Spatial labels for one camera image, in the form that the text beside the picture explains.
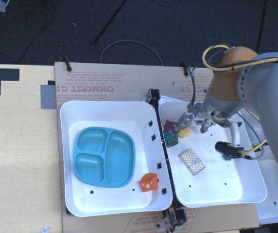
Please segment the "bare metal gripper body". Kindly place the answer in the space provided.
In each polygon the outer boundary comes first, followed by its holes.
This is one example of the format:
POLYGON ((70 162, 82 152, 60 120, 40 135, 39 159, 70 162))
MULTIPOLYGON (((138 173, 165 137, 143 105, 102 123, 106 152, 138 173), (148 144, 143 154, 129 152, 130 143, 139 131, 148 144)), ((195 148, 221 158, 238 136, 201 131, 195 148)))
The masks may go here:
POLYGON ((196 103, 192 110, 192 119, 197 124, 225 126, 229 121, 229 114, 221 112, 210 103, 196 103))

